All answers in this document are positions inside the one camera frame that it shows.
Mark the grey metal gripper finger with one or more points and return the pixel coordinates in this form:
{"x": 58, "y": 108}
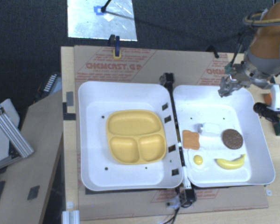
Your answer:
{"x": 223, "y": 86}
{"x": 233, "y": 85}

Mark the black cylinder on white bracket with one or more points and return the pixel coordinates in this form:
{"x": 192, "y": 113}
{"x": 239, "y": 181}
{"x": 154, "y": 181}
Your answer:
{"x": 275, "y": 97}

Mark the orange bread slice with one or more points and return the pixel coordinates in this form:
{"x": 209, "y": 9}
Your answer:
{"x": 190, "y": 139}

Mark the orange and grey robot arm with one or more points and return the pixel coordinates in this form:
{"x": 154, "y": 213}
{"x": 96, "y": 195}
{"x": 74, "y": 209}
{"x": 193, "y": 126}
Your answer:
{"x": 268, "y": 41}

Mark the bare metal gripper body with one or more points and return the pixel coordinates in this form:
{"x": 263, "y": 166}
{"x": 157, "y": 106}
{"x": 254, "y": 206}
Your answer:
{"x": 242, "y": 76}

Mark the white fried egg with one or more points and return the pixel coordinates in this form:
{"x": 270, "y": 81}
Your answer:
{"x": 198, "y": 160}

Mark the thin black and white rod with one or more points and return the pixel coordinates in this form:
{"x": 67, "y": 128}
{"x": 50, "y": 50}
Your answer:
{"x": 176, "y": 125}

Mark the brown round biscuit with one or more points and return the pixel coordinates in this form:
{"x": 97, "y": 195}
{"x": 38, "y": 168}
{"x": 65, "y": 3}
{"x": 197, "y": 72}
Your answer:
{"x": 232, "y": 139}

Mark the white plastic tray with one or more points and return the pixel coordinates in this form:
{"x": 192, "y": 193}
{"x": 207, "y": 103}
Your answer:
{"x": 95, "y": 134}
{"x": 254, "y": 134}

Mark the brown cardboard board, red print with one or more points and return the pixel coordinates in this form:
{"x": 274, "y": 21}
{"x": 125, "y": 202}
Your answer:
{"x": 140, "y": 64}

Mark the yellow banana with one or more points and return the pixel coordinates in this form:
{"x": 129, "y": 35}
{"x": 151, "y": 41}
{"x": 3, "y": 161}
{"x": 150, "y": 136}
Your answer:
{"x": 228, "y": 163}

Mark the yellow divided plate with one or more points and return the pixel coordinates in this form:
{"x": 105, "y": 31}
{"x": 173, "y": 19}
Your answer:
{"x": 135, "y": 136}

